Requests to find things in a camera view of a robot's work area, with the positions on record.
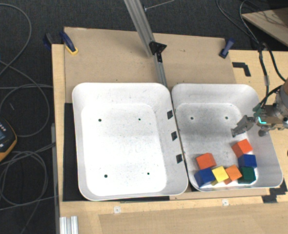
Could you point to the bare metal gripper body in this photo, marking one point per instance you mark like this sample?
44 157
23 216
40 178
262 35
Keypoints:
273 117

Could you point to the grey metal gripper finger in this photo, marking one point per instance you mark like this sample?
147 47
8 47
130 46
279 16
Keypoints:
247 122
236 130

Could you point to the orange cube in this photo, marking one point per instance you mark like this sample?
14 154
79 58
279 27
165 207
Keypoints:
233 172
205 161
242 147

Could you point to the white plastic tray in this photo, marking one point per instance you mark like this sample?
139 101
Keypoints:
207 130
124 145

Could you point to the blue cube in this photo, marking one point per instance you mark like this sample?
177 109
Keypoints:
247 161
204 177

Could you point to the green cube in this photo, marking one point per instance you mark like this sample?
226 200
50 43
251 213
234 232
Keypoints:
247 174

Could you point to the yellow cube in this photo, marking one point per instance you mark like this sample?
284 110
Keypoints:
220 173

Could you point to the brown cardboard board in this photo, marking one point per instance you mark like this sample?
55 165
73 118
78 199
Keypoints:
114 62

